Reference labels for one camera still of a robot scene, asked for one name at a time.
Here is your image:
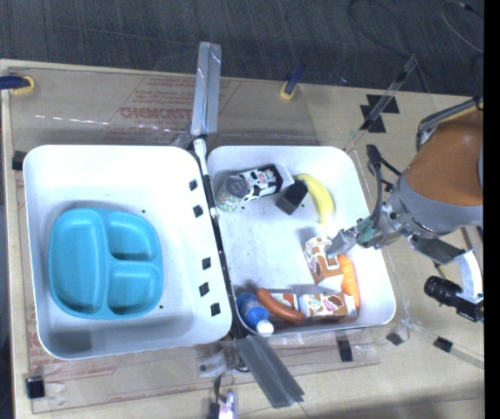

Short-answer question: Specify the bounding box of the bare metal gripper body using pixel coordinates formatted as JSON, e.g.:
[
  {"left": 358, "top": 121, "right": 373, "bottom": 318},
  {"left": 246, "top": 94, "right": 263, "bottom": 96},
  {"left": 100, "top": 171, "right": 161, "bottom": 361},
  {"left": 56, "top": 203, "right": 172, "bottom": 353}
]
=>
[{"left": 353, "top": 205, "right": 415, "bottom": 251}]

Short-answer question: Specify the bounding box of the orange and white carton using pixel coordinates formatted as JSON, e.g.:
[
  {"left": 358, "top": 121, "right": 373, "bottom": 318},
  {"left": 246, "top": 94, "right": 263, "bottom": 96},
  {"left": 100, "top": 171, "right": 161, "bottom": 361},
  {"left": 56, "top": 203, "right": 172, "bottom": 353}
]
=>
[
  {"left": 302, "top": 235, "right": 347, "bottom": 287},
  {"left": 298, "top": 292, "right": 360, "bottom": 321},
  {"left": 269, "top": 292, "right": 300, "bottom": 312}
]

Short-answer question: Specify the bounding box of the orange carrot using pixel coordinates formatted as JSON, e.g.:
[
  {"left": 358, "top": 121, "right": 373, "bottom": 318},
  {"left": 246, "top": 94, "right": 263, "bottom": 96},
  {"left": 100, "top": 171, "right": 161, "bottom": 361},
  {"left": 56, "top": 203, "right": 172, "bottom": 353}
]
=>
[{"left": 337, "top": 254, "right": 361, "bottom": 310}]

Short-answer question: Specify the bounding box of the yellow banana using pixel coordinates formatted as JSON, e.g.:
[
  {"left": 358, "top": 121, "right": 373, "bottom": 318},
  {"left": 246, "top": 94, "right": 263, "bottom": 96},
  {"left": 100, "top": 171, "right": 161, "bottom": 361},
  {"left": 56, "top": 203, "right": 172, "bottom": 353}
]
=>
[{"left": 294, "top": 172, "right": 336, "bottom": 227}]

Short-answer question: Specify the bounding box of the black cube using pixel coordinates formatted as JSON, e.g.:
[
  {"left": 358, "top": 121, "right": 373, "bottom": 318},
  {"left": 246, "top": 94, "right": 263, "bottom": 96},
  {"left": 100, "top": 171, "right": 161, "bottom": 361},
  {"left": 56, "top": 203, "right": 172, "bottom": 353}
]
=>
[{"left": 275, "top": 179, "right": 310, "bottom": 216}]

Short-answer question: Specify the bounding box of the white plastic tray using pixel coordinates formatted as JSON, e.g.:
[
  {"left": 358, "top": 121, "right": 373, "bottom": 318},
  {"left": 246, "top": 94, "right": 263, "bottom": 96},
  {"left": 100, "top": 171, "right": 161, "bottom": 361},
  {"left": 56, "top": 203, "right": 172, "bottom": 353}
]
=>
[
  {"left": 22, "top": 143, "right": 234, "bottom": 361},
  {"left": 205, "top": 145, "right": 397, "bottom": 336}
]

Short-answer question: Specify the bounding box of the brown sausage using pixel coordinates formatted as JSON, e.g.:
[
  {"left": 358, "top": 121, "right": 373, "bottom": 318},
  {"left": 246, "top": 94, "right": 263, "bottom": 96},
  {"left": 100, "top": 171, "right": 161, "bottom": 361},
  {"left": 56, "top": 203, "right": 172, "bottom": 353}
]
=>
[{"left": 255, "top": 287, "right": 307, "bottom": 325}]

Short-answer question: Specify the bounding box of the black and white cow carton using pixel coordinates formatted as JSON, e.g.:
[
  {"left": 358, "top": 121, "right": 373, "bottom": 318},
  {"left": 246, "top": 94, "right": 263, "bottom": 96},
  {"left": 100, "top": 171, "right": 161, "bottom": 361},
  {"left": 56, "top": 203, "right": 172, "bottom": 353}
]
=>
[{"left": 237, "top": 163, "right": 296, "bottom": 203}]

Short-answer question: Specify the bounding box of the blue bottle white cap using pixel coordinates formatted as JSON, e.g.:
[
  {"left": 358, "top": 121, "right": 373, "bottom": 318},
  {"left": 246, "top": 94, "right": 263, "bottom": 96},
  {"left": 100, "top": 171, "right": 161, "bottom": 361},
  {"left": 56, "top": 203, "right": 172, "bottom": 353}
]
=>
[{"left": 236, "top": 292, "right": 276, "bottom": 336}]

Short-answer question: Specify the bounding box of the green and white can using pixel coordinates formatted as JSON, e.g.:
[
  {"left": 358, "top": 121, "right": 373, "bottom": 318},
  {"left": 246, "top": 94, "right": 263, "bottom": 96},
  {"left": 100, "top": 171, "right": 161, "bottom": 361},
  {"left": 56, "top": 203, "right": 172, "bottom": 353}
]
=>
[{"left": 215, "top": 174, "right": 250, "bottom": 214}]

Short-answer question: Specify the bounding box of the blue divided plate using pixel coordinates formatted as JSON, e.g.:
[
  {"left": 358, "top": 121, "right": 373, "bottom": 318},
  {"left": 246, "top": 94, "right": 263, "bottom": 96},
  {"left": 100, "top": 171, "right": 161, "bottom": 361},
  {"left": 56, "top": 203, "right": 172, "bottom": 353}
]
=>
[{"left": 47, "top": 207, "right": 165, "bottom": 321}]

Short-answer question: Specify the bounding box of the brown cardboard board red print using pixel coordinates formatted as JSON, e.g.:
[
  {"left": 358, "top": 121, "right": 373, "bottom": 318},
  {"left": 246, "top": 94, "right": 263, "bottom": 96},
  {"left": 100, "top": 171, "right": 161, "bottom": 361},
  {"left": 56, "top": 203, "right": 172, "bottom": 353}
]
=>
[{"left": 6, "top": 65, "right": 382, "bottom": 415}]

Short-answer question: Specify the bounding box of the black cylinder on white bracket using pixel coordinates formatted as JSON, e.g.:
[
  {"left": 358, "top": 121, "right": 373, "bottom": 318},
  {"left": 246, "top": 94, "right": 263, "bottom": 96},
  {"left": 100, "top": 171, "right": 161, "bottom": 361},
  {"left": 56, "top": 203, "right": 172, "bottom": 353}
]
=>
[{"left": 423, "top": 250, "right": 485, "bottom": 323}]

